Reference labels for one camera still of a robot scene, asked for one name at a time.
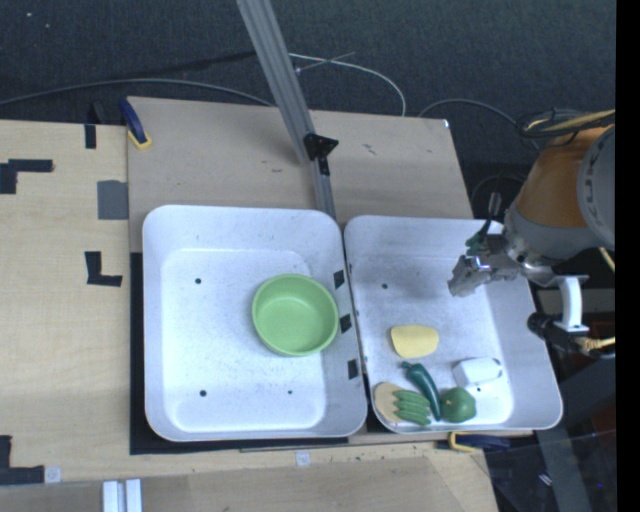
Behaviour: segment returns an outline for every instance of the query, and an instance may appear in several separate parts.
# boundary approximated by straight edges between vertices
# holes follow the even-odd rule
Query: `dark background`
[[[393,80],[406,115],[449,99],[486,103],[508,116],[572,108],[615,108],[613,0],[273,0],[288,50],[332,58]],[[234,95],[174,85],[109,85],[12,98],[59,87],[127,78],[169,78],[239,90],[272,102],[236,2],[232,0],[11,1],[0,5],[0,118],[121,123],[126,95],[247,103]],[[220,58],[235,56],[231,62]],[[296,61],[301,66],[310,62]],[[333,64],[305,70],[311,109],[400,115],[394,89],[372,74]],[[487,108],[445,103],[427,113],[452,128],[477,216],[486,213],[481,181],[498,172],[521,179],[535,152],[511,123]],[[505,200],[516,179],[502,181]]]

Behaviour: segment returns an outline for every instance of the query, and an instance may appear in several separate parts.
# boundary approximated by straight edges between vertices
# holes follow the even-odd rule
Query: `wooden table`
[[[171,166],[154,179],[132,173],[144,155],[132,154],[138,150],[127,142],[124,127],[96,126],[91,148],[92,127],[0,121],[0,163],[51,159],[55,166],[51,173],[18,172],[16,193],[0,194],[0,435],[13,436],[12,467],[59,468],[63,482],[37,490],[0,488],[0,508],[14,510],[12,505],[28,500],[94,503],[101,481],[142,478],[145,507],[152,510],[211,510],[215,503],[220,510],[260,504],[262,510],[419,505],[420,510],[495,511],[482,454],[437,449],[425,437],[363,429],[348,445],[305,448],[310,462],[305,467],[299,467],[296,449],[129,454],[129,257],[138,249],[144,212],[173,198],[313,208],[310,176],[295,162],[277,110],[132,102],[143,111],[148,107],[143,121],[150,130],[151,112],[167,106],[204,109],[215,114],[211,119],[225,119],[208,127],[207,138],[230,142],[198,150],[216,162],[208,186],[218,196],[202,192],[188,174],[181,175],[186,185],[176,185],[175,174],[167,171]],[[472,217],[442,121],[313,116],[319,133],[341,141],[330,157],[341,224],[359,214]],[[240,128],[244,139],[233,145],[229,130]],[[262,143],[248,143],[255,140]],[[175,156],[190,162],[187,170],[197,161],[194,147],[190,151],[191,159]],[[231,167],[238,159],[242,165]],[[129,221],[98,216],[97,184],[109,180],[129,184]],[[180,186],[191,192],[166,195]],[[269,194],[255,195],[265,187],[271,187]],[[202,192],[198,200],[192,199],[194,188]],[[87,284],[87,251],[101,252],[102,274],[123,276],[120,286]]]

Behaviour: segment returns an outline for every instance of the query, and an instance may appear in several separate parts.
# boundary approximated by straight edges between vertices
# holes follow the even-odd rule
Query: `green plate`
[[[280,355],[314,354],[338,332],[338,308],[331,293],[301,274],[282,274],[262,283],[251,313],[260,339]]]

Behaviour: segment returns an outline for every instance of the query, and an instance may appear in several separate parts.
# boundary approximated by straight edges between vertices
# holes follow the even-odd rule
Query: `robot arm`
[[[597,120],[598,114],[589,114],[553,127],[568,131],[540,153],[507,209],[501,232],[489,232],[489,219],[467,241],[467,253],[448,282],[452,295],[464,297],[480,285],[519,275],[542,287],[558,286],[565,305],[562,320],[536,327],[543,320],[538,316],[530,327],[547,338],[550,327],[574,341],[585,337],[588,329],[576,315],[579,320],[579,286],[587,276],[558,275],[554,267],[588,248],[615,250],[615,125],[582,129],[594,116]],[[610,121],[611,111],[600,119]]]

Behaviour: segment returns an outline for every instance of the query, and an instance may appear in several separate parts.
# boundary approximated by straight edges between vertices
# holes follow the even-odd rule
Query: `white tray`
[[[424,324],[440,334],[438,349],[420,362],[440,391],[458,383],[454,366],[492,357],[503,378],[470,388],[478,414],[460,424],[427,427],[380,421],[397,433],[460,430],[531,430],[553,427],[562,402],[546,346],[527,328],[535,311],[524,278],[494,282],[460,298],[447,281],[477,220],[362,216],[345,229],[345,249],[365,369],[371,390],[381,382],[413,388],[393,349],[391,327]]]
[[[367,404],[342,236],[329,216],[162,206],[144,222],[143,266],[145,409],[160,436],[343,437],[362,426]],[[289,272],[321,282],[343,319],[335,341],[308,357],[274,354],[251,321],[258,286]]]

